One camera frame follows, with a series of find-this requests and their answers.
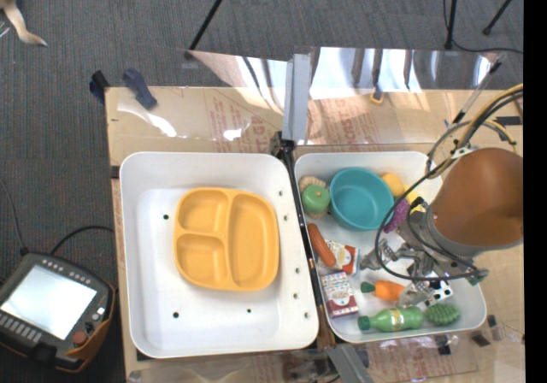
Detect purple toy grapes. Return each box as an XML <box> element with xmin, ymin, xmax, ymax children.
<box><xmin>383</xmin><ymin>197</ymin><xmax>411</xmax><ymax>234</ymax></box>

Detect brown cardboard board red print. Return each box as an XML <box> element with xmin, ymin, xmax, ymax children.
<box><xmin>104</xmin><ymin>85</ymin><xmax>524</xmax><ymax>383</ymax></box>

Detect beige toy doughnut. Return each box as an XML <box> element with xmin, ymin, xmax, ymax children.
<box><xmin>297</xmin><ymin>174</ymin><xmax>331</xmax><ymax>221</ymax></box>

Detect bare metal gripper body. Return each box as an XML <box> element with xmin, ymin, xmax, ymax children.
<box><xmin>399</xmin><ymin>206</ymin><xmax>489</xmax><ymax>285</ymax></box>

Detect orange toy sausage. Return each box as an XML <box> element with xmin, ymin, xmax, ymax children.
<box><xmin>307</xmin><ymin>222</ymin><xmax>338</xmax><ymax>268</ymax></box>

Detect thin black rod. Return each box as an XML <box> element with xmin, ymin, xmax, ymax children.
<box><xmin>279</xmin><ymin>145</ymin><xmax>337</xmax><ymax>351</ymax></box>

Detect white and maroon printed carton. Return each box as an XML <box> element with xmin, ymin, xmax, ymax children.
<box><xmin>319</xmin><ymin>270</ymin><xmax>360</xmax><ymax>318</ymax></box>

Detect black block with thin wires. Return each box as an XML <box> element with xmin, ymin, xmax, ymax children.
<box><xmin>268</xmin><ymin>132</ymin><xmax>296</xmax><ymax>156</ymax></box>

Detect orange carrot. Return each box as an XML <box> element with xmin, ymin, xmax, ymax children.
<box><xmin>360</xmin><ymin>280</ymin><xmax>406</xmax><ymax>302</ymax></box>

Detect yellow divided plate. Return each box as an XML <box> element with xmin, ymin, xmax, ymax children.
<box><xmin>173</xmin><ymin>186</ymin><xmax>281</xmax><ymax>292</ymax></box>

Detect green toy apple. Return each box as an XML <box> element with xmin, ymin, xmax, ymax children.
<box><xmin>301</xmin><ymin>184</ymin><xmax>332</xmax><ymax>215</ymax></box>

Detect red and white carton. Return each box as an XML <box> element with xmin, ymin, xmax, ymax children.
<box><xmin>324</xmin><ymin>239</ymin><xmax>361</xmax><ymax>276</ymax></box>

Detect teal bowl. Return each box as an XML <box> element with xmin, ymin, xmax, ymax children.
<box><xmin>328</xmin><ymin>166</ymin><xmax>396</xmax><ymax>232</ymax></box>

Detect white plastic tray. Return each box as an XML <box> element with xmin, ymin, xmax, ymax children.
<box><xmin>118</xmin><ymin>150</ymin><xmax>321</xmax><ymax>359</ymax></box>
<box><xmin>293</xmin><ymin>150</ymin><xmax>488</xmax><ymax>344</ymax></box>

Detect yellow toy lemon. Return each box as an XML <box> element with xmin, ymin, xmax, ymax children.
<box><xmin>379</xmin><ymin>172</ymin><xmax>406</xmax><ymax>198</ymax></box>

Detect green plastic bottle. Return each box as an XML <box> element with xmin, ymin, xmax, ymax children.
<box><xmin>357</xmin><ymin>306</ymin><xmax>425</xmax><ymax>333</ymax></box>

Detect green toy grapes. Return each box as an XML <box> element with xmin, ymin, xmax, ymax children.
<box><xmin>424</xmin><ymin>303</ymin><xmax>462</xmax><ymax>327</ymax></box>

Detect yellow banana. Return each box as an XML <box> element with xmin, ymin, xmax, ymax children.
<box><xmin>403</xmin><ymin>186</ymin><xmax>426</xmax><ymax>214</ymax></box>

